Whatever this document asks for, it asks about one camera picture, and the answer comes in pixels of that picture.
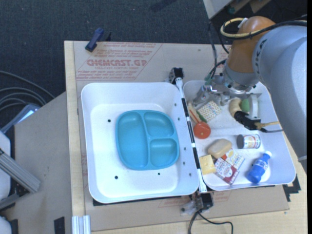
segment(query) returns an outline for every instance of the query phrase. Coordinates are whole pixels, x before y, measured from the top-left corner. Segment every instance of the bottle label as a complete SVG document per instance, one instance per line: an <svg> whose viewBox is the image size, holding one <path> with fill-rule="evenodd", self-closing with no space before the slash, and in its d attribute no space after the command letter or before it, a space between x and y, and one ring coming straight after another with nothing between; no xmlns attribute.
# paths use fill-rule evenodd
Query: bottle label
<svg viewBox="0 0 312 234"><path fill-rule="evenodd" d="M264 170L266 170L269 166L268 163L264 162L263 160L258 159L253 165L255 166L260 166L262 167Z"/></svg>

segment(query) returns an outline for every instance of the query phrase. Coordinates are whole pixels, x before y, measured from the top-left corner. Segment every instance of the white tray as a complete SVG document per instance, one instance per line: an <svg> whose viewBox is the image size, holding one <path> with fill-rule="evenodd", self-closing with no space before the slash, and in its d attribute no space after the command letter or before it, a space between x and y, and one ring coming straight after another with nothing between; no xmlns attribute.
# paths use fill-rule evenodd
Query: white tray
<svg viewBox="0 0 312 234"><path fill-rule="evenodd" d="M166 82L90 83L81 92L91 196L101 203L190 195L199 181L179 90ZM130 110L166 113L175 124L180 155L165 169L131 170L120 161L115 124Z"/></svg>
<svg viewBox="0 0 312 234"><path fill-rule="evenodd" d="M204 81L202 80L187 82L183 87L186 101L195 99L202 85L204 85ZM261 94L258 98L258 116L261 118L261 122L268 123L278 121L270 95L265 86L259 82L256 88L252 89L250 93ZM232 142L233 149L245 157L245 161L240 167L239 174L232 185L227 184L215 174L203 176L206 185L213 190L223 191L291 183L295 179L296 172L282 132L263 133L258 130L250 131L230 115L229 103L220 108L222 110L221 113L208 122L211 128L210 136L207 139L195 137L198 157L207 155L207 147L215 140L225 138ZM281 127L280 125L273 125L266 128L268 130L277 130ZM261 146L258 149L238 149L236 138L239 134L260 135ZM273 154L269 160L269 168L263 175L259 184L252 184L246 179L246 173L249 171L253 161L261 157L266 150L271 151Z"/></svg>

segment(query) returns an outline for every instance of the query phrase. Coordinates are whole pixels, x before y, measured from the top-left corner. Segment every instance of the bottle cap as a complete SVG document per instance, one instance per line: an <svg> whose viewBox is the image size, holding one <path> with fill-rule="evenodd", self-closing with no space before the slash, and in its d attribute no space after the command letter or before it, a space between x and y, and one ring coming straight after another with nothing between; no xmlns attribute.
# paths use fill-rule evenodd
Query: bottle cap
<svg viewBox="0 0 312 234"><path fill-rule="evenodd" d="M265 151L264 153L272 157L272 153L270 151Z"/></svg>

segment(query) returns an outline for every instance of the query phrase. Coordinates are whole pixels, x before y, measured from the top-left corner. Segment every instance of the yellow block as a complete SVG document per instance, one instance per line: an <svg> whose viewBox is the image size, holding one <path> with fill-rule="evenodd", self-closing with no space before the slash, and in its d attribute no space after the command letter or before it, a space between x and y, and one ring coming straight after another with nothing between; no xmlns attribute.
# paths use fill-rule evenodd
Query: yellow block
<svg viewBox="0 0 312 234"><path fill-rule="evenodd" d="M201 173L203 175L214 173L215 172L215 165L211 155L206 155L199 158Z"/></svg>

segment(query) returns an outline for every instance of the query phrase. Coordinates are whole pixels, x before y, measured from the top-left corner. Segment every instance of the blue plastic bottle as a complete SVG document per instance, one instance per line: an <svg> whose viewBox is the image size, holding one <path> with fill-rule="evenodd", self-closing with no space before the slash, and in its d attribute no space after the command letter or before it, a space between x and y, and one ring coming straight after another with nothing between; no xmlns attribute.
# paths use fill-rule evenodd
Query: blue plastic bottle
<svg viewBox="0 0 312 234"><path fill-rule="evenodd" d="M259 183L262 175L265 173L268 168L268 160L271 158L272 153L270 151L266 151L263 156L257 159L250 171L248 172L247 179L252 183Z"/></svg>

